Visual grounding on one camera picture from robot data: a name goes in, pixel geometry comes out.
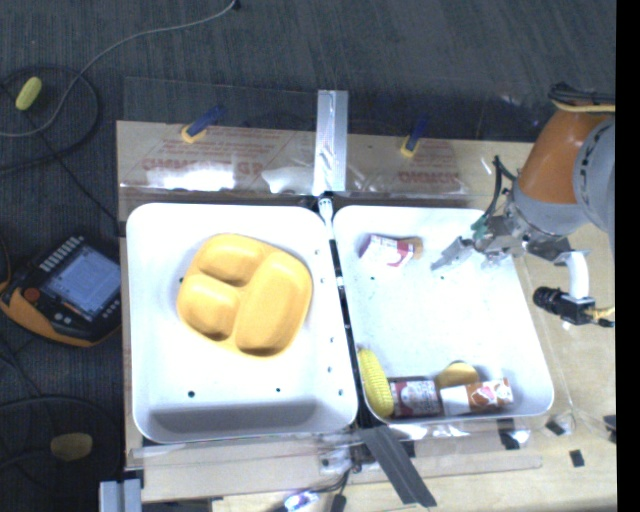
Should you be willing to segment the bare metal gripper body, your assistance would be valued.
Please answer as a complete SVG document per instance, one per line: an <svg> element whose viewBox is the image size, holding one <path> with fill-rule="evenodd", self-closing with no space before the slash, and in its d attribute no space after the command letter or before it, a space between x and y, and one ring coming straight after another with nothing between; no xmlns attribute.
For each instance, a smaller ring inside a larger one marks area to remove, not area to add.
<svg viewBox="0 0 640 512"><path fill-rule="evenodd" d="M471 229L474 248L486 264L500 264L508 256L520 257L526 252L529 233L519 217L482 215Z"/></svg>

